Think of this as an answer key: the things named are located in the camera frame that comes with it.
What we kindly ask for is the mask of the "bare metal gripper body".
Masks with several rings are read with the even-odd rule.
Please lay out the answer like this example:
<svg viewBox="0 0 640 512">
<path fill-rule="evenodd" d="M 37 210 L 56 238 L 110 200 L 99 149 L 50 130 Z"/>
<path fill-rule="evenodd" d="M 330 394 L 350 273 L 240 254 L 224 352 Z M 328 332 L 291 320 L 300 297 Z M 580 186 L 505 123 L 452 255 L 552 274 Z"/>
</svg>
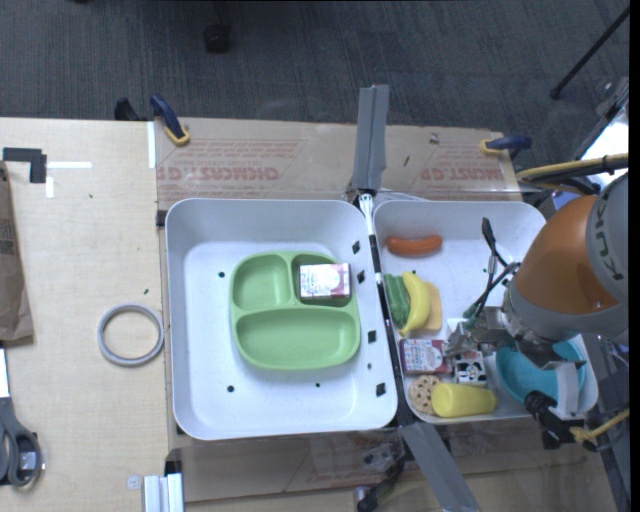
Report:
<svg viewBox="0 0 640 512">
<path fill-rule="evenodd" d="M 504 307 L 486 307 L 471 329 L 471 335 L 478 343 L 516 350 L 542 370 L 555 369 L 565 362 L 554 350 L 556 341 L 541 337 Z"/>
</svg>

